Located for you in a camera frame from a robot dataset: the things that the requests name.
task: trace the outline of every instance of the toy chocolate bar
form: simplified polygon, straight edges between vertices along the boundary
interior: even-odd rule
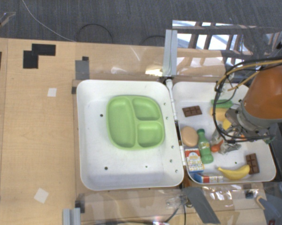
[[[183,108],[183,113],[185,117],[191,117],[196,115],[201,115],[201,109],[199,106],[193,106],[193,107],[185,107]]]
[[[246,162],[250,167],[249,174],[259,173],[259,164],[255,153],[246,155]]]

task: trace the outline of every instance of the green divided plate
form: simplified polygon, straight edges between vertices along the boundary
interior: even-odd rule
[[[160,106],[149,97],[114,97],[107,104],[107,132],[112,144],[121,149],[156,147],[165,138]]]

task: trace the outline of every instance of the green bottle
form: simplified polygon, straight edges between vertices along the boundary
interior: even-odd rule
[[[214,158],[211,154],[210,142],[205,137],[205,130],[198,129],[197,134],[198,139],[198,148],[201,155],[201,161],[203,164],[208,164],[214,161]]]

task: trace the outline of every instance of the wire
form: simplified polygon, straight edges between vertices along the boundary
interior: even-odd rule
[[[271,58],[263,58],[263,59],[252,59],[252,60],[247,60],[247,61],[242,61],[239,62],[237,64],[235,64],[234,66],[231,67],[231,69],[236,68],[240,65],[246,65],[246,64],[250,64],[250,63],[254,63],[254,62],[262,62],[262,61],[273,61],[273,60],[280,60],[282,59],[282,56],[280,57],[271,57]]]
[[[236,90],[234,91],[233,95],[231,95],[231,97],[230,97],[229,99],[227,99],[227,100],[225,100],[225,101],[223,101],[223,102],[217,103],[217,105],[218,105],[218,104],[224,104],[224,103],[229,102],[231,99],[233,99],[233,97],[235,96],[235,94],[236,94]]]
[[[105,29],[105,30],[108,32],[108,34],[110,35],[111,39],[112,39],[112,44],[114,43],[114,37],[113,37],[112,33],[111,33],[106,27],[104,27],[104,26],[102,26],[102,25],[100,25],[100,24],[98,24],[98,23],[88,23],[88,24],[82,26],[82,27],[78,30],[77,35],[76,35],[76,41],[77,41],[77,42],[79,42],[79,34],[81,33],[81,31],[82,31],[85,27],[91,26],[91,25],[96,25],[96,26],[99,26],[99,27],[102,27],[103,29]]]
[[[22,0],[22,2],[23,2],[23,4],[24,4],[25,8],[27,9],[27,11],[29,12],[29,14],[31,15],[31,17],[32,17],[35,21],[37,21],[39,24],[41,24],[43,27],[45,27],[45,28],[48,29],[49,31],[53,32],[53,33],[56,34],[57,36],[59,36],[59,37],[65,39],[65,40],[68,40],[68,41],[71,41],[71,42],[75,42],[74,40],[71,40],[71,39],[69,39],[69,38],[66,38],[66,37],[62,36],[61,34],[58,34],[57,32],[53,31],[51,28],[48,28],[45,24],[43,24],[42,22],[40,22],[40,21],[31,13],[31,11],[30,11],[29,8],[27,7],[25,1]]]
[[[275,64],[275,63],[278,63],[278,62],[281,62],[277,65],[274,65],[274,66],[270,66],[271,64]],[[245,63],[248,63],[248,62],[243,62],[243,63],[240,63],[240,64],[237,64],[237,66],[240,66],[241,64],[245,64]],[[234,88],[231,88],[229,90],[233,90],[235,89],[236,91],[236,88],[238,88],[239,86],[243,85],[244,83],[246,83],[247,81],[249,81],[250,79],[252,79],[254,76],[256,76],[260,71],[263,71],[265,69],[271,69],[271,68],[274,68],[274,67],[277,67],[277,66],[281,66],[282,65],[282,57],[280,57],[279,59],[276,58],[271,58],[269,59],[269,62],[260,62],[260,63],[257,63],[257,64],[252,64],[250,63],[249,65],[246,65],[246,66],[243,66],[243,67],[237,67],[235,69],[231,69],[230,71],[228,71],[222,78],[220,81],[217,82],[216,86],[215,86],[215,91],[216,91],[216,94],[215,94],[215,99],[214,99],[214,103],[213,103],[213,121],[214,121],[214,124],[216,126],[216,129],[217,131],[219,132],[219,134],[224,138],[224,140],[227,142],[227,143],[236,143],[236,142],[249,142],[249,141],[255,141],[255,140],[259,140],[259,139],[271,139],[273,138],[273,136],[271,135],[263,135],[263,136],[252,136],[252,137],[247,137],[246,139],[244,139],[244,137],[240,137],[240,136],[232,136],[232,135],[229,135],[226,131],[222,130],[218,124],[217,124],[217,120],[216,120],[216,114],[215,114],[215,111],[216,111],[216,105],[217,105],[217,102],[218,102],[218,99],[220,97],[220,94],[222,92],[222,87],[224,85],[224,83],[226,82],[226,80],[228,78],[228,75],[229,74],[232,74],[236,71],[240,71],[240,70],[244,70],[248,67],[256,67],[256,66],[261,66],[261,65],[268,65],[267,67],[261,67],[260,69],[258,70],[255,70],[256,73],[252,74],[250,77],[248,77],[247,79],[245,79],[244,81],[242,81],[240,84],[238,84],[236,87]],[[230,140],[227,140],[225,136],[228,136],[232,139]]]
[[[153,222],[151,221],[109,221],[109,222],[95,224],[95,225],[118,225],[118,224],[125,224],[125,223],[135,223],[135,224],[144,224],[144,225],[153,224]]]
[[[140,43],[139,43],[139,45],[142,45],[146,40],[148,40],[148,39],[150,39],[150,38],[165,38],[165,36],[163,36],[163,35],[151,35],[151,36],[149,36],[149,37],[146,37],[145,39],[143,39]]]
[[[177,213],[179,210],[179,207],[175,209],[175,211],[172,213],[172,215],[165,220],[165,223],[169,222]],[[153,222],[151,221],[107,221],[105,223],[95,224],[95,225],[118,225],[118,224],[125,224],[125,223],[137,223],[137,224],[144,224],[144,225],[152,225]]]
[[[184,216],[184,225],[186,225],[187,222],[187,214],[186,214],[186,207],[183,205],[183,216]]]
[[[248,82],[249,80],[251,80],[252,78],[254,78],[256,75],[259,74],[259,71],[252,74],[251,76],[249,76],[248,78],[246,78],[243,82],[239,83],[237,86],[228,89],[228,91],[232,91],[232,90],[236,90],[237,88],[239,88],[240,86],[242,86],[244,83]]]
[[[251,67],[256,67],[256,66],[262,66],[262,65],[271,65],[271,64],[275,64],[275,63],[280,63],[282,62],[282,59],[281,60],[273,60],[273,61],[267,61],[267,62],[261,62],[261,63],[251,63],[249,65],[245,65],[243,67],[237,67],[237,68],[234,68],[228,72],[225,73],[225,75],[217,82],[217,86],[219,86],[219,84],[225,79],[228,77],[228,75],[234,73],[234,72],[237,72],[237,71],[240,71],[240,70],[243,70],[244,68],[251,68]]]
[[[165,220],[165,223],[169,222],[176,215],[178,210],[179,210],[179,207],[174,211],[174,213],[168,219]]]

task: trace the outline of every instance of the banana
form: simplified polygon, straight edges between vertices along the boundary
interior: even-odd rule
[[[238,180],[245,177],[249,173],[250,167],[247,164],[236,170],[227,170],[220,167],[218,167],[218,170],[221,171],[226,178]]]

